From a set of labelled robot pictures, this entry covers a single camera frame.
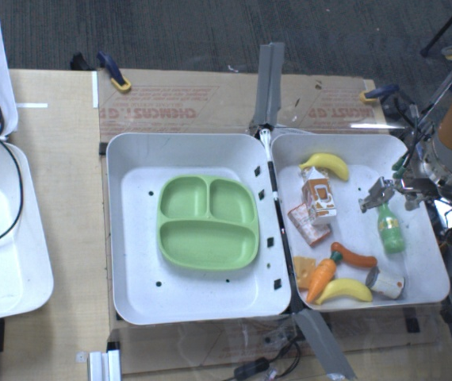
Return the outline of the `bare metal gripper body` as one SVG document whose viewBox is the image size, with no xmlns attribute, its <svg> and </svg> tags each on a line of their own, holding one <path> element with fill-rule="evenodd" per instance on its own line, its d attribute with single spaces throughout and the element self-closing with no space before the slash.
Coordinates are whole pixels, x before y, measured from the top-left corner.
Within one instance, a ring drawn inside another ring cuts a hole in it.
<svg viewBox="0 0 452 381">
<path fill-rule="evenodd" d="M 424 202 L 442 198 L 452 205 L 452 151 L 426 148 L 419 159 L 406 152 L 393 165 L 393 180 L 402 195 L 416 192 Z"/>
</svg>

